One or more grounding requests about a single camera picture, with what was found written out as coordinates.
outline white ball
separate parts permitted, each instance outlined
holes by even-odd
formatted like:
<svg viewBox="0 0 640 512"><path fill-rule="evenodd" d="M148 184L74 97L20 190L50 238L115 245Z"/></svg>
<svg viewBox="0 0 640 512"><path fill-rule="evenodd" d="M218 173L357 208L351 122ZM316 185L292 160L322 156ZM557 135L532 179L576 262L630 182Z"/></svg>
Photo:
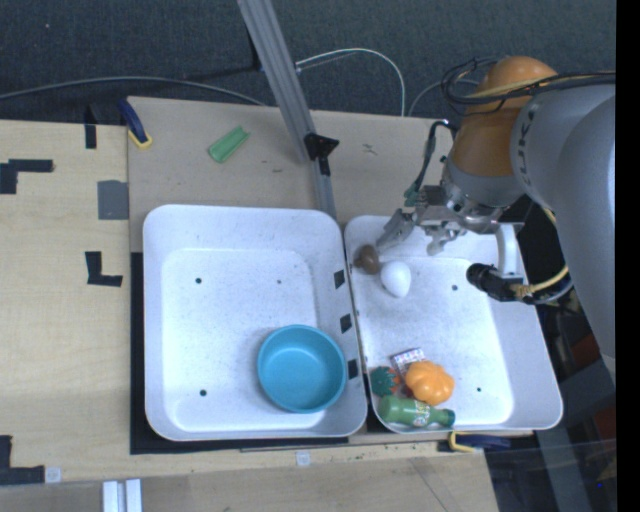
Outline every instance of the white ball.
<svg viewBox="0 0 640 512"><path fill-rule="evenodd" d="M411 288L411 269L404 261L390 261L380 271L382 286L396 297L405 297Z"/></svg>

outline blue bowl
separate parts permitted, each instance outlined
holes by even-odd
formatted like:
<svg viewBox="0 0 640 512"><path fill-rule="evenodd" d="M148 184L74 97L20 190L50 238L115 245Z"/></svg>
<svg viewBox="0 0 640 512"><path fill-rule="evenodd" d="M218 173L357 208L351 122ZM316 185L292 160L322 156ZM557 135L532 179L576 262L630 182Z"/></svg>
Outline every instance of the blue bowl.
<svg viewBox="0 0 640 512"><path fill-rule="evenodd" d="M258 379L275 404L312 413L338 400L347 382L347 365L340 347L324 332L288 325L272 332L260 347Z"/></svg>

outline black connector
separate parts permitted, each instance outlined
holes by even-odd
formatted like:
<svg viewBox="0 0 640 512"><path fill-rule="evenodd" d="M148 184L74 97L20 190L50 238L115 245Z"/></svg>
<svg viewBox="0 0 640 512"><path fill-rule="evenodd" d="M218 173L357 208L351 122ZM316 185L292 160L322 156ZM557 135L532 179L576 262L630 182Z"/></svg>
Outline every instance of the black connector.
<svg viewBox="0 0 640 512"><path fill-rule="evenodd" d="M467 269L467 281L479 290L486 292L492 299L500 302L518 300L511 289L512 284L522 284L521 278L501 277L493 265L474 263Z"/></svg>

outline white tray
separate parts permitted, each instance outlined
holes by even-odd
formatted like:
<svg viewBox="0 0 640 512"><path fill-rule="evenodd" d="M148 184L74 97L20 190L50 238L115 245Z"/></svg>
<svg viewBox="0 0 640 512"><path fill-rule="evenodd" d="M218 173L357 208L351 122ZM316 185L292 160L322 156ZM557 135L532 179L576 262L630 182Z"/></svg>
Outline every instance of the white tray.
<svg viewBox="0 0 640 512"><path fill-rule="evenodd" d="M352 263L374 244L388 217L353 219L345 230L347 260L360 341L367 368L391 366L389 356L411 348L444 366L455 379L452 397L439 405L456 413L456 430L538 430L562 417L562 399L536 310L490 299L467 282L472 263L498 264L495 236L467 233L428 256L430 237L414 229L381 261L411 268L409 294L391 296L378 276ZM372 397L377 410L379 398ZM419 429L386 424L399 433Z"/></svg>
<svg viewBox="0 0 640 512"><path fill-rule="evenodd" d="M167 205L147 216L143 248L145 407L158 434L342 437L360 428L366 395L333 219L313 210ZM357 371L325 411L283 411L259 385L260 344L289 324L325 331Z"/></svg>

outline wooden table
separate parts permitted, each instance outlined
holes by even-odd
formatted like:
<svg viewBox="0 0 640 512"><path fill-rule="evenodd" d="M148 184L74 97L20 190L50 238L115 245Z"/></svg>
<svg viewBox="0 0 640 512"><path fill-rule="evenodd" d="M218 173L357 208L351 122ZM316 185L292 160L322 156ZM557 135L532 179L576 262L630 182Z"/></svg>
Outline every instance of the wooden table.
<svg viewBox="0 0 640 512"><path fill-rule="evenodd" d="M169 132L152 131L153 112L161 112L167 100L132 99L132 104L147 114L145 126L161 147ZM13 467L59 468L63 482L198 474L200 484L208 476L224 482L227 477L220 472L251 475L269 468L264 478L277 481L284 478L278 471L301 471L295 468L295 449L129 453L130 253L140 250L144 212L166 202L313 208L306 165L289 147L276 109L171 103L176 107L184 114L177 125L195 119L189 113L197 110L215 116L218 133L203 135L209 143L239 120L253 132L246 147L223 165L206 151L195 155L189 147L174 149L172 158L192 169L202 163L210 178L224 183L208 189L206 196L197 179L182 186L180 172L172 174L171 166L158 170L155 162L163 155L137 149L123 127L97 126L97 147L88 149L83 125L0 122L0 163L51 159L55 165L51 173L19 172L16 194L0 195L0 434L13 436ZM330 160L339 222L364 213L390 215L401 206L402 192L419 170L430 121L313 115L320 133L341 140ZM436 165L449 145L450 139L439 137ZM154 166L158 173L150 179ZM256 173L261 173L258 186L252 178ZM172 186L157 188L159 179ZM99 218L101 182L129 183L129 220ZM283 183L293 188L283 190ZM194 187L200 196L189 195ZM120 286L87 283L85 254L90 251L101 252L104 275L122 276ZM305 475L316 471L327 482L357 475L363 492L369 493L376 487L370 478L383 473L396 478L400 471L423 481L420 468L436 467L435 461L442 460L442 467L449 468L440 477L443 488L452 496L464 488L461 509L480 510L481 502L482 510L497 510L482 454L450 456L422 439L363 429L347 445L309 448L311 471ZM451 470L456 461L466 473ZM170 480L162 481L169 485ZM245 496L241 487L229 492L236 492L237 499ZM341 492L348 496L355 491ZM242 499L248 503L246 496Z"/></svg>

